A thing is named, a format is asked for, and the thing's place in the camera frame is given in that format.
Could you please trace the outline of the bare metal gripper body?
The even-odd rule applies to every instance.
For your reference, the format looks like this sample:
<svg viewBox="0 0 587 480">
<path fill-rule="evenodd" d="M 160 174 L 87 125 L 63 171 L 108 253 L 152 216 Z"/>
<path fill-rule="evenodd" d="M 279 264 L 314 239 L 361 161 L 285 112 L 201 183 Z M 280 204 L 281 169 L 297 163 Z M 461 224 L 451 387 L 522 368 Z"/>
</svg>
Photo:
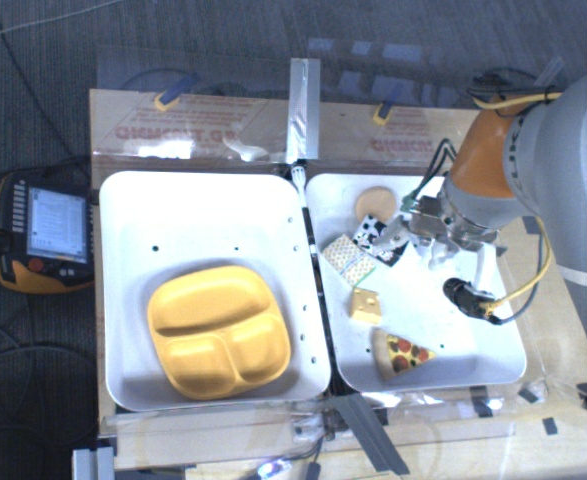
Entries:
<svg viewBox="0 0 587 480">
<path fill-rule="evenodd" d="M 471 222 L 445 197 L 423 196 L 410 213 L 408 227 L 414 235 L 444 244 L 455 252 L 477 252 L 497 238 L 495 229 Z"/>
</svg>

